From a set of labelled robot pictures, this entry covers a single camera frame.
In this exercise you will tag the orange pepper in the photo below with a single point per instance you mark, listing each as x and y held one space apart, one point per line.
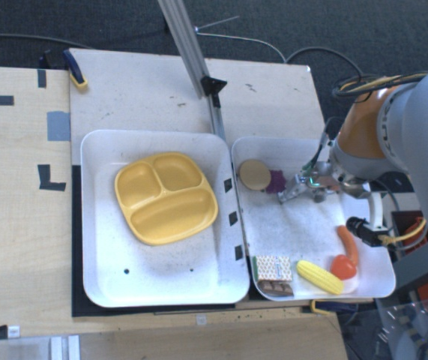
343 267

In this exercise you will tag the pale flat board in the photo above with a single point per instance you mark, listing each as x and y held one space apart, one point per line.
142 96

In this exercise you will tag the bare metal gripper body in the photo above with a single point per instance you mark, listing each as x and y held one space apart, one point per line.
326 180

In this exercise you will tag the orange sausage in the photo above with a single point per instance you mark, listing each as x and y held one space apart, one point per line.
349 243

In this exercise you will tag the brown chocolate bar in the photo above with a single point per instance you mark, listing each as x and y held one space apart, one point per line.
275 288

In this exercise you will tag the tan round bread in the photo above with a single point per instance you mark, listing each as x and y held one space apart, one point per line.
254 174

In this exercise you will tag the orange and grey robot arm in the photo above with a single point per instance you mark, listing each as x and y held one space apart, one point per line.
404 126

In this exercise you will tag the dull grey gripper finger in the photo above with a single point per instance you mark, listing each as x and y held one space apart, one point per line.
290 188
292 195

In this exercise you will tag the yellow corn cob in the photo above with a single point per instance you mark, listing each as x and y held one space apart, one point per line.
319 277

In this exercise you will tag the patterned white carton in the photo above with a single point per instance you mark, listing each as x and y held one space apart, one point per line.
273 268

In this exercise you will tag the black cylinder on white bracket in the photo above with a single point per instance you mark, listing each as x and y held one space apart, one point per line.
363 231

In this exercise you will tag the yellow divided plate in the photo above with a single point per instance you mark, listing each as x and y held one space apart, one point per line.
165 201

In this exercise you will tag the white plastic tray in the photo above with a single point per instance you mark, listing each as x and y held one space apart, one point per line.
296 231
153 272

